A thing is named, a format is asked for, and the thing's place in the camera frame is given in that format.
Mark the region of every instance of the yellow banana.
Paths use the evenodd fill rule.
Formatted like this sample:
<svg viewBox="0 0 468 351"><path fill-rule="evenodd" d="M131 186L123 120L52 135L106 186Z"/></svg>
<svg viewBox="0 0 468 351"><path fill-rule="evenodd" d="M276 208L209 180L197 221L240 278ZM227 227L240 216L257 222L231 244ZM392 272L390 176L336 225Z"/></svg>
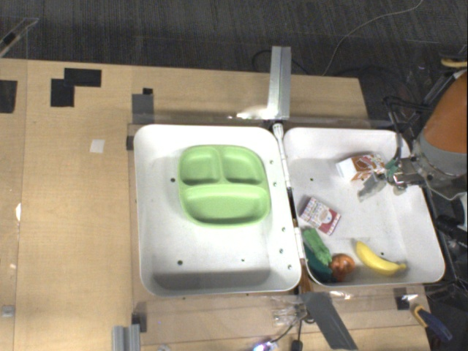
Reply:
<svg viewBox="0 0 468 351"><path fill-rule="evenodd" d="M385 276L392 276L397 271L407 268L406 264L392 263L377 256L365 243L356 242L356 253L361 261L377 273Z"/></svg>

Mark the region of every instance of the green divided plate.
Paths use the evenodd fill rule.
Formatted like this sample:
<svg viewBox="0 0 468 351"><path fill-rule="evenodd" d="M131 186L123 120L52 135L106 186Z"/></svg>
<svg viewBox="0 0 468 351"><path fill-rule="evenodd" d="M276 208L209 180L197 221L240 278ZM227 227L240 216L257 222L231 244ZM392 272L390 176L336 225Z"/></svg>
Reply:
<svg viewBox="0 0 468 351"><path fill-rule="evenodd" d="M239 146L194 146L178 163L182 209L195 224L243 226L262 221L271 207L265 168Z"/></svg>

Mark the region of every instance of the yellow and blue tool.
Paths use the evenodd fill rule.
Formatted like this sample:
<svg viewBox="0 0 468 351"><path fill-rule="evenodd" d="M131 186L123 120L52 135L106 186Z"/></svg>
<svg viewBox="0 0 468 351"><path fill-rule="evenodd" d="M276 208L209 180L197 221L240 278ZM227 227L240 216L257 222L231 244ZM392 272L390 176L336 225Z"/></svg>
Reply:
<svg viewBox="0 0 468 351"><path fill-rule="evenodd" d="M453 338L447 327L437 317L427 312L423 306L417 305L412 309L412 314L424 328L431 329L442 342L447 343Z"/></svg>

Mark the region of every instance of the thin white wire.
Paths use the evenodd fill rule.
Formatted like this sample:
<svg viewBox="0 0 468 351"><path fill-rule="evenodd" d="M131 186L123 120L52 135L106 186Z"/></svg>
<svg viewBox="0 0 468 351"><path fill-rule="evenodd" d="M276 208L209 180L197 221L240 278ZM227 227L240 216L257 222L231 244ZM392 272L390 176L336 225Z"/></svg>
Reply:
<svg viewBox="0 0 468 351"><path fill-rule="evenodd" d="M416 10L417 8L419 8L419 6L423 3L424 0L420 0L413 8L409 8L409 9L405 9L405 10L400 10L398 12L392 12L392 13L385 13L384 15L379 15L375 18L372 18L371 20L368 20L367 22L364 22L362 23L361 25L359 25L358 27L355 27L353 30L351 30L349 33L347 33L346 35L344 35L344 37L342 37L342 39L338 42L338 44L336 45L335 47L335 50L333 51L333 54L331 55L331 59L330 61L328 62L328 65L325 69L325 71L323 72L322 76L325 76L328 72L328 70L330 69L330 66L332 65L333 63L333 60L335 59L335 56L336 56L336 53L338 52L338 49L340 48L341 44L343 43L343 41L348 38L350 35L353 35L357 30L359 29L362 29L364 26L366 25L369 25L370 23L376 21L376 20L379 20L380 18L385 18L385 17L390 17L391 15L402 15L404 13L408 13L408 12L411 12L413 10Z"/></svg>

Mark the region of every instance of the black floor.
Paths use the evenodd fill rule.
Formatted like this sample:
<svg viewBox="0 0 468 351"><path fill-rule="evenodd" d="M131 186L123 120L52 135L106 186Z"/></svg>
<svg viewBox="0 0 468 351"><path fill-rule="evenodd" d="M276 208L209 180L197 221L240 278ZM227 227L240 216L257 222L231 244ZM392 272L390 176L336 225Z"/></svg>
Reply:
<svg viewBox="0 0 468 351"><path fill-rule="evenodd" d="M294 73L321 75L347 33L419 1L0 0L0 37L22 18L35 17L28 41L7 57L262 72L269 55L254 55L285 45L303 68L294 65ZM424 0L416 10L370 23L343 41L328 75L359 77L371 118L388 119L386 96L420 103L446 70L439 54L467 44L467 5ZM465 337L444 350L466 348L461 313L453 322Z"/></svg>

